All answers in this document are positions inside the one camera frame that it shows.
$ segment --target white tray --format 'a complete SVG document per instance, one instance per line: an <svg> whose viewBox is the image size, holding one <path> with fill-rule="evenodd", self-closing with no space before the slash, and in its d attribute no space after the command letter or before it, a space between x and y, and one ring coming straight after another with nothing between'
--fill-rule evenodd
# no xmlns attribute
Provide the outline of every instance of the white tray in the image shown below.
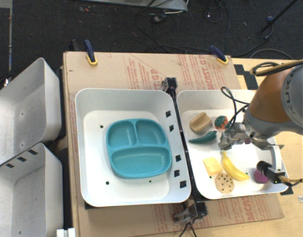
<svg viewBox="0 0 303 237"><path fill-rule="evenodd" d="M59 79L39 58L0 90L0 165L60 129Z"/></svg>
<svg viewBox="0 0 303 237"><path fill-rule="evenodd" d="M75 104L81 192L88 204L105 207L178 203L189 198L191 185L184 149L168 94L160 90L83 89ZM106 132L110 124L131 118L152 119L164 129L172 152L172 165L166 173L143 179L124 179L114 174Z"/></svg>
<svg viewBox="0 0 303 237"><path fill-rule="evenodd" d="M0 237L54 237L63 227L61 162L39 143L0 166Z"/></svg>
<svg viewBox="0 0 303 237"><path fill-rule="evenodd" d="M254 93L250 90L232 90L234 98L250 103ZM231 99L227 98L220 90L187 90L182 91L177 96L177 104L181 117L182 128L189 150L189 156L193 169L194 179L198 191L206 198L233 198L269 193L279 193L287 190L284 184L266 184L256 183L254 180L254 170L260 160L272 163L272 155L270 150L262 151L253 144L235 145L231 150L227 150L227 155L231 158L234 165L240 170L249 174L248 181L235 182L235 188L232 193L222 194L215 186L214 175L209 177L206 168L203 164L203 159L215 157L218 162L222 162L222 153L218 148L220 142L221 130L217 130L216 141L209 144L192 144L188 140L199 138L207 132L216 130L214 127L215 119L218 116L227 116L228 120L234 115L234 107ZM240 109L243 104L237 103L237 109ZM212 125L203 131L203 134L195 134L190 126L190 121L199 113L205 112L211 119ZM237 116L236 121L241 122L243 119L242 113ZM282 162L282 171L286 172L284 163Z"/></svg>

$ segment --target green pepper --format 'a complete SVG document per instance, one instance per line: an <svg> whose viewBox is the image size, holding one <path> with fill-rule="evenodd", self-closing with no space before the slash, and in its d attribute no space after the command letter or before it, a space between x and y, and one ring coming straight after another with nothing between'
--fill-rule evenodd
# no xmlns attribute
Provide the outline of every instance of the green pepper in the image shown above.
<svg viewBox="0 0 303 237"><path fill-rule="evenodd" d="M204 135L203 137L189 140L189 142L195 144L205 144L214 140L216 138L216 133L217 131L210 131L208 134Z"/></svg>

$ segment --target cardboard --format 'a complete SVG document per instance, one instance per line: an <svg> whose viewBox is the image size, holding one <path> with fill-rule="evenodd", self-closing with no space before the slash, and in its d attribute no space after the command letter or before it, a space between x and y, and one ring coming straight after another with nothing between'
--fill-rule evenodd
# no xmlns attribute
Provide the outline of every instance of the cardboard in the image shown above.
<svg viewBox="0 0 303 237"><path fill-rule="evenodd" d="M213 55L95 53L91 66L85 52L64 53L72 211L77 236L129 237L181 231L173 216L181 204L157 204L86 209L80 189L75 96L83 88L159 89L166 77L175 77L178 90L240 89L232 59L225 66ZM283 218L276 194L236 197L206 202L208 216L194 228L209 228Z"/></svg>

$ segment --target banana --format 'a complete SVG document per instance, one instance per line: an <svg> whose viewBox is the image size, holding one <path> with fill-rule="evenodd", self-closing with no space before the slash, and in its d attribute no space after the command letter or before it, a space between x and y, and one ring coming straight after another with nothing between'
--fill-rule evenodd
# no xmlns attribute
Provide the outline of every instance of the banana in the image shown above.
<svg viewBox="0 0 303 237"><path fill-rule="evenodd" d="M236 166L226 155L226 151L223 151L222 155L223 155L222 166L233 179L238 181L246 181L249 179L249 175L236 168Z"/></svg>

